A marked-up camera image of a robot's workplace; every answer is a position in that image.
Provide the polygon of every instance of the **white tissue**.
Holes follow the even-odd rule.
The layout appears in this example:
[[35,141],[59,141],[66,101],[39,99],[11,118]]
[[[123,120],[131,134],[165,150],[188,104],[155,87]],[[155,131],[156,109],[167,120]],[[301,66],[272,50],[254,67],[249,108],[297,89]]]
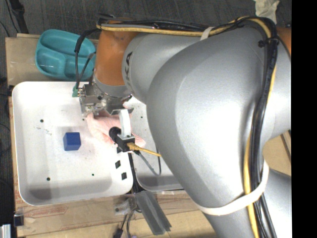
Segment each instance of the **white tissue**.
[[256,16],[266,17],[276,24],[276,9],[279,0],[253,0],[256,2]]

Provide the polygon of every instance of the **gray carpet floor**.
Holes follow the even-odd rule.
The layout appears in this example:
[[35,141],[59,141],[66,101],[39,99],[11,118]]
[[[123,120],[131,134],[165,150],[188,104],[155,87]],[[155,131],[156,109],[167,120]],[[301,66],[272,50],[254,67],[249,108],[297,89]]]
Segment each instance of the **gray carpet floor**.
[[[91,29],[96,13],[134,19],[166,19],[216,26],[244,15],[255,15],[253,0],[20,0],[30,34],[60,29],[77,34]],[[292,21],[292,0],[280,0],[277,26]],[[4,39],[16,36],[5,0],[0,0],[0,226],[11,223],[13,215],[12,158],[7,115],[7,87]]]

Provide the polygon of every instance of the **pink towel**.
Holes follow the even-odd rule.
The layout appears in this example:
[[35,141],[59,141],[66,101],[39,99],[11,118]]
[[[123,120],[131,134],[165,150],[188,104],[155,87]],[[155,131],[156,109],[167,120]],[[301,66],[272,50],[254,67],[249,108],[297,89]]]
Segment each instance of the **pink towel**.
[[[93,113],[87,115],[87,125],[90,134],[95,137],[96,139],[113,144],[113,140],[109,137],[109,130],[112,127],[121,128],[119,116],[110,116],[110,117],[94,117]],[[144,147],[145,141],[133,134],[135,136],[135,144]]]

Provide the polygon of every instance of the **gray robot arm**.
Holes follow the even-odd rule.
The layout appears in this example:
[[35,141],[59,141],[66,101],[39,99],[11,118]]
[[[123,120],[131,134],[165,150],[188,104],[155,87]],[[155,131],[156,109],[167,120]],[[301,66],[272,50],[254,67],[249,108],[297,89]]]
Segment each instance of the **gray robot arm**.
[[[125,51],[125,84],[147,105],[164,161],[203,207],[220,207],[244,194],[243,156],[263,82],[261,38],[253,28],[203,41],[141,34]],[[261,149],[291,127],[290,79],[291,59],[281,44]],[[291,178],[270,170],[264,194],[277,237],[292,237]],[[254,237],[246,208],[205,215],[219,237]]]

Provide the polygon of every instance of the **black metal pole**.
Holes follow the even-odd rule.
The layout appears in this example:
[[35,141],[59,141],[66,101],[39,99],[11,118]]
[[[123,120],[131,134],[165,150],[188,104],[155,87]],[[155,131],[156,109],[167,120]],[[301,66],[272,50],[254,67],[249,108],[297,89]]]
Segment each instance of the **black metal pole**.
[[19,26],[21,33],[28,34],[29,30],[26,26],[24,16],[23,16],[23,14],[24,14],[23,5],[20,3],[19,0],[9,0],[9,2],[11,4],[11,11],[16,18],[16,21],[18,23],[18,26]]

